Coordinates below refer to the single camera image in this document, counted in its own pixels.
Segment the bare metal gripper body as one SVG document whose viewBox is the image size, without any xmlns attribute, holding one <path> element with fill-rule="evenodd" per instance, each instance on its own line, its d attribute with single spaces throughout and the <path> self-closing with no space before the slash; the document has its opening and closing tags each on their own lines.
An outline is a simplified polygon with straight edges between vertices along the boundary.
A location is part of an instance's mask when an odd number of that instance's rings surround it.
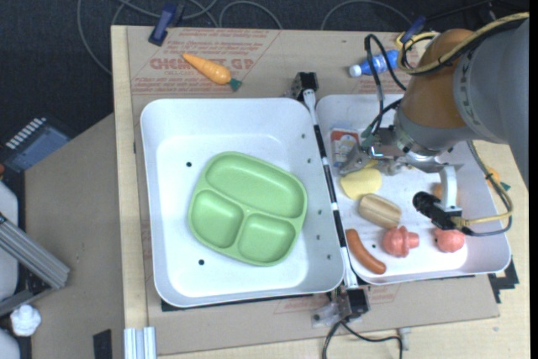
<svg viewBox="0 0 538 359">
<path fill-rule="evenodd" d="M 363 150 L 375 161 L 399 161 L 404 164 L 404 169 L 416 168 L 426 173 L 440 173 L 449 166 L 459 171 L 463 167 L 461 163 L 440 161 L 437 153 L 423 151 L 421 147 L 414 151 L 401 146 L 394 127 L 380 128 L 376 133 L 366 129 L 363 132 Z"/>
</svg>

